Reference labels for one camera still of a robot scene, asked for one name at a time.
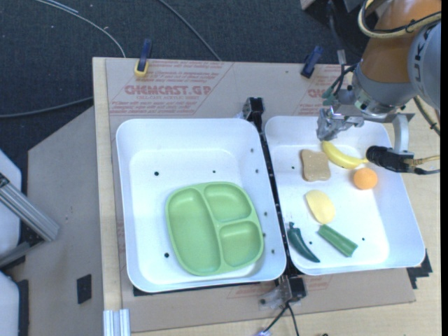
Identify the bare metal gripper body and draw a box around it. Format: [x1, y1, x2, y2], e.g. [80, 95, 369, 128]
[332, 92, 404, 127]

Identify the yellow banana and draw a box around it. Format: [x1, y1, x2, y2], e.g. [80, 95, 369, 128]
[321, 140, 370, 170]

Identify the tan bread slice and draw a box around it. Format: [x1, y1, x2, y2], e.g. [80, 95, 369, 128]
[299, 148, 332, 183]

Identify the orange ball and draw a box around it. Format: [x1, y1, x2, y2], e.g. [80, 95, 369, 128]
[352, 167, 379, 191]

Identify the thin black rod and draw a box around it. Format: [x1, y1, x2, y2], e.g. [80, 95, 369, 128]
[254, 113, 293, 278]

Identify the pale yellow potato chip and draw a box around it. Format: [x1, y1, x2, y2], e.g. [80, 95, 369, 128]
[304, 189, 337, 225]

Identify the white plastic tray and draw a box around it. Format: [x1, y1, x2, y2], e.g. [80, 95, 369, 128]
[264, 115, 427, 277]
[115, 118, 288, 293]

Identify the green celery stick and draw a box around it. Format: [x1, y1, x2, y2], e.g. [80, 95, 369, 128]
[317, 223, 359, 258]

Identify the dark green chili pepper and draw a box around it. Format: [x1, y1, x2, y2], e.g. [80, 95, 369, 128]
[286, 221, 321, 264]

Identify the brown cardboard board red print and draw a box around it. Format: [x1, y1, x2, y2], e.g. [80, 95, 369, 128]
[104, 58, 417, 333]

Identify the green divided plate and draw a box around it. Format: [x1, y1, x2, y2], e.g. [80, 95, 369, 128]
[164, 181, 265, 277]

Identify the black rectangular plate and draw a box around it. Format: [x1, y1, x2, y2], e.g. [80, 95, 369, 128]
[76, 274, 93, 305]

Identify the black cylinder on white bracket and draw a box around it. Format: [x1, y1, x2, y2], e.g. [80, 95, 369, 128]
[365, 113, 415, 173]

